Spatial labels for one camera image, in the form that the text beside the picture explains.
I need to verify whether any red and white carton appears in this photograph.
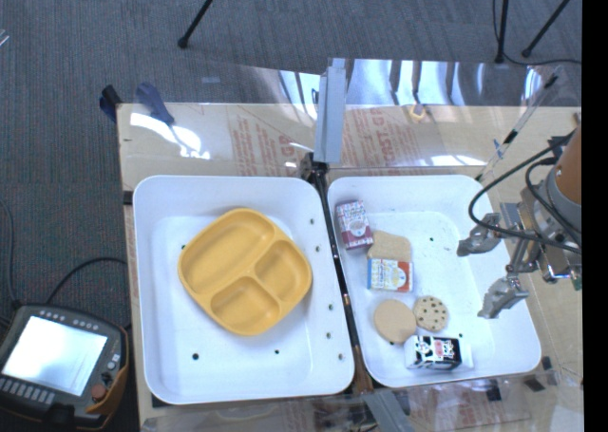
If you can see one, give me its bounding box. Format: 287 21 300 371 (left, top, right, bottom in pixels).
334 199 375 252

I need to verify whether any yellow divided plate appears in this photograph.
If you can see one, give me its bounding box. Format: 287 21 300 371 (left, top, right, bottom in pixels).
177 207 314 338

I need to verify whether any plain tan round biscuit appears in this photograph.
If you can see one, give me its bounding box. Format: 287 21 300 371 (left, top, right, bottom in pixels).
372 298 419 345

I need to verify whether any brown cardboard board red print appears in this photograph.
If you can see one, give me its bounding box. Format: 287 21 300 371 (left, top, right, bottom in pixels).
116 102 583 432

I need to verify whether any white blue orange carton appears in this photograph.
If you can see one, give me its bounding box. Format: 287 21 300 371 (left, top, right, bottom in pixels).
366 257 415 294

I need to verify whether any chocolate chip biscuit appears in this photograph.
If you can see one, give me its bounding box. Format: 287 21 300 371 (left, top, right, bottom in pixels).
411 295 450 333

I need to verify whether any tan bread slice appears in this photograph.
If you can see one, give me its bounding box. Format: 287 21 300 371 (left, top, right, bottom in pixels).
368 229 413 263

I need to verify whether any white plastic tray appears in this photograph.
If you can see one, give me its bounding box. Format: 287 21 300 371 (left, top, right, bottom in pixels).
326 174 543 389
131 175 356 406

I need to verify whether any black and white milk carton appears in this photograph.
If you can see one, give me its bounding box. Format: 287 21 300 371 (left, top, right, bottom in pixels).
403 334 475 371

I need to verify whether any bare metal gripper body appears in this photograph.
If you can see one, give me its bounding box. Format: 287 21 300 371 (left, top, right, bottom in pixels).
498 186 583 285

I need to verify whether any black tripod stand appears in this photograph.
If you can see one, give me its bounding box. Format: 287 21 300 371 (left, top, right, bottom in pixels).
492 0 583 65
177 0 241 49

